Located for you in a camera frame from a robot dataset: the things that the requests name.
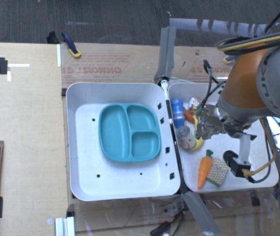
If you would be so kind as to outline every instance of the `orange carrot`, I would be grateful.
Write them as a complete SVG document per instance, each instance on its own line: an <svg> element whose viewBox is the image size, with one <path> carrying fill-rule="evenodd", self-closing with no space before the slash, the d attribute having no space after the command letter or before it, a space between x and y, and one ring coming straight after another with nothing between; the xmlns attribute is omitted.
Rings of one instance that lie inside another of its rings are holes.
<svg viewBox="0 0 280 236"><path fill-rule="evenodd" d="M194 116L187 109L184 108L185 119L191 123L195 123Z"/></svg>
<svg viewBox="0 0 280 236"><path fill-rule="evenodd" d="M203 186L203 183L207 177L207 175L209 174L209 171L211 169L212 166L212 159L211 159L211 155L213 154L213 152L209 149L207 149L207 154L206 156L204 156L199 164L199 172L198 172L198 189L200 189Z"/></svg>

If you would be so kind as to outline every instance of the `blue plate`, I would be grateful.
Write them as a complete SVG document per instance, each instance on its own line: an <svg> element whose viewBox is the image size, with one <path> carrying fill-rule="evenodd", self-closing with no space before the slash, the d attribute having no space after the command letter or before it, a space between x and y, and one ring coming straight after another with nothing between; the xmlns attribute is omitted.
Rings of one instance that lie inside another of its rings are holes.
<svg viewBox="0 0 280 236"><path fill-rule="evenodd" d="M154 113L144 105L119 103L100 113L99 138L103 153L113 161L141 162L161 149L161 135Z"/></svg>

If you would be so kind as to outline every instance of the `blue bottle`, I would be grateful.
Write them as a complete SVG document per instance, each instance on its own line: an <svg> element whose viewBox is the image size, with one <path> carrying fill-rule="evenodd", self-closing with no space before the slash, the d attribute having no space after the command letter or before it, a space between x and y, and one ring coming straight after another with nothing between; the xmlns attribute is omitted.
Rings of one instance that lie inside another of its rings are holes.
<svg viewBox="0 0 280 236"><path fill-rule="evenodd" d="M179 128L183 126L185 122L184 103L181 99L174 99L170 101L170 105L175 127Z"/></svg>

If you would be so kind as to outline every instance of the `silver can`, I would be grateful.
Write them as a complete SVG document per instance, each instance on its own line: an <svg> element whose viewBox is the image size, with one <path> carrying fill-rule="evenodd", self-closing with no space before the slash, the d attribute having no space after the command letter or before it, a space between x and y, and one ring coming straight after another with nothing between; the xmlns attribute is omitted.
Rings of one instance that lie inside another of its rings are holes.
<svg viewBox="0 0 280 236"><path fill-rule="evenodd" d="M196 145L196 139L188 126L181 126L176 130L176 137L184 149L191 149Z"/></svg>

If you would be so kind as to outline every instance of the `white plastic tray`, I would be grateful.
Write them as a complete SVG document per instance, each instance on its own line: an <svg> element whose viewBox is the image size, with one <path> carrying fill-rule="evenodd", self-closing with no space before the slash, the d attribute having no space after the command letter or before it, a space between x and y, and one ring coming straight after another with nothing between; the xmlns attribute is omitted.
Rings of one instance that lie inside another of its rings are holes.
<svg viewBox="0 0 280 236"><path fill-rule="evenodd" d="M184 101L184 106L187 108L191 97L203 100L208 89L208 84L197 83L176 83L169 87L168 95L170 100L175 98L181 98ZM214 93L209 99L209 103L215 104L218 99L218 94ZM185 125L194 130L193 124L185 121ZM247 134L257 135L257 137L251 142L251 150L249 155L249 161L252 164L252 170L256 170L264 165L268 161L268 155L265 144L264 131L259 121L256 121L251 125L249 129L245 131ZM271 164L271 171L269 176L261 183L250 183L246 179L241 177L235 177L233 173L228 170L223 184L220 187L205 181L201 189L197 188L197 176L199 163L202 157L205 156L206 150L213 151L212 158L217 157L223 161L223 153L226 150L232 150L238 154L239 151L239 139L231 138L227 134L213 135L211 139L205 140L203 145L196 150L185 150L182 147L180 149L180 158L183 168L184 180L186 185L193 191L199 193L215 192L215 191L227 191L227 190L239 190L239 189L251 189L251 188L263 188L272 187L277 184L279 180L279 173L276 168L275 162ZM263 178L268 171L268 168L257 173L253 176L258 180Z"/></svg>
<svg viewBox="0 0 280 236"><path fill-rule="evenodd" d="M180 178L162 89L151 83L75 83L66 93L70 185L82 201L166 196ZM161 151L144 162L115 162L102 152L98 122L112 103L138 103L156 115Z"/></svg>

